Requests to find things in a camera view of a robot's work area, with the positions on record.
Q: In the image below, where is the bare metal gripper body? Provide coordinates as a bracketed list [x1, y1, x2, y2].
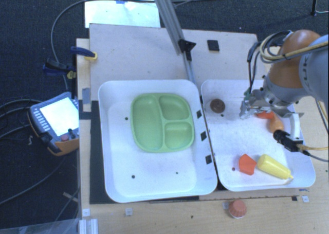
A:
[243, 89, 295, 113]

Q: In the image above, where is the red-orange toy sausage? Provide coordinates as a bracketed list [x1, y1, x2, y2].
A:
[256, 111, 275, 120]

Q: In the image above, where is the orange carrot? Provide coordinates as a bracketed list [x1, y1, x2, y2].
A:
[269, 117, 285, 134]

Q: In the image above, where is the white plastic tray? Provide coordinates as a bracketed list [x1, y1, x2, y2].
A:
[98, 79, 218, 204]
[200, 79, 317, 192]

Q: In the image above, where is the brown doughnut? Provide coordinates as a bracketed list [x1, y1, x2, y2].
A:
[210, 98, 226, 114]

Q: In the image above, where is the orange wedge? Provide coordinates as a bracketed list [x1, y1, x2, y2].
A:
[238, 153, 258, 176]

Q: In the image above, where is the yellow bottle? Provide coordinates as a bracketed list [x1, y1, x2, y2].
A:
[257, 153, 294, 180]

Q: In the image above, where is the black square pad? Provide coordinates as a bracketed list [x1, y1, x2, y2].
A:
[207, 39, 220, 52]

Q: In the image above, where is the green divided plate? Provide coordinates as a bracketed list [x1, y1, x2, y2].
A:
[130, 93, 195, 154]

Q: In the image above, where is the pale wood board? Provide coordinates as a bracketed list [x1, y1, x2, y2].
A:
[88, 23, 305, 204]

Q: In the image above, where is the black cylinder on white bracket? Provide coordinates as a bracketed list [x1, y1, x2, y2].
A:
[272, 113, 304, 152]

